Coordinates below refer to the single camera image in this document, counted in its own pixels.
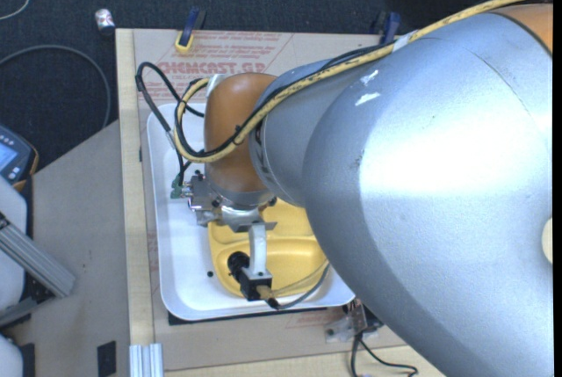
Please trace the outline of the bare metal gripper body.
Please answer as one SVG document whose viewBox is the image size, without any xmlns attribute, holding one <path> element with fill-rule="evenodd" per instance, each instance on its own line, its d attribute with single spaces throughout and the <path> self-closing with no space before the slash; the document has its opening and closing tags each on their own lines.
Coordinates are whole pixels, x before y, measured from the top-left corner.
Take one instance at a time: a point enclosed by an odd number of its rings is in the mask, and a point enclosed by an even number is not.
<svg viewBox="0 0 562 377">
<path fill-rule="evenodd" d="M 250 228 L 264 225 L 273 230 L 276 221 L 266 221 L 263 211 L 274 202 L 268 190 L 235 192 L 220 188 L 204 174 L 194 174 L 184 193 L 197 224 L 207 228 L 212 222 L 227 226 L 234 233 L 248 233 Z"/>
</svg>

